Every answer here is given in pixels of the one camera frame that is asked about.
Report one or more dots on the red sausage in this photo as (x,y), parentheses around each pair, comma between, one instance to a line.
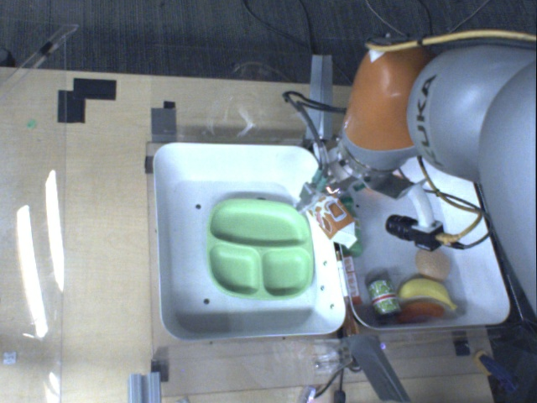
(421,311)

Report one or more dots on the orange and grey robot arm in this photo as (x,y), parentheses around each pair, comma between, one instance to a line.
(453,111)

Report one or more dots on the green and white can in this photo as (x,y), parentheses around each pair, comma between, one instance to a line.
(383,296)

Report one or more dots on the white plastic tray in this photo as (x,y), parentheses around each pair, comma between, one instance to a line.
(470,284)
(189,242)

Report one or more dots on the green divided plate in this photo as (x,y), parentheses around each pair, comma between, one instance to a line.
(258,250)

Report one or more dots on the beige round bread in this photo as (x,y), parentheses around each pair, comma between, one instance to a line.
(433,264)

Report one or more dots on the black cylinder on white bracket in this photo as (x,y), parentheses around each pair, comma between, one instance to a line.
(415,228)

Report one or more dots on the thin black and white rod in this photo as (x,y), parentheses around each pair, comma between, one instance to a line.
(346,305)

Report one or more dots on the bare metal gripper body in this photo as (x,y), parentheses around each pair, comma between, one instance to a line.
(345,169)

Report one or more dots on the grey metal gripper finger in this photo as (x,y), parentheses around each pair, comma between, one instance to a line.
(309,195)

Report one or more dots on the green packet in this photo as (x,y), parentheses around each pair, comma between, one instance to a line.
(356,246)

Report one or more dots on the orange and white packet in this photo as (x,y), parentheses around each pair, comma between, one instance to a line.
(331,221)

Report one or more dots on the yellow banana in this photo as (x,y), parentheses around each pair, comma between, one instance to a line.
(423,290)

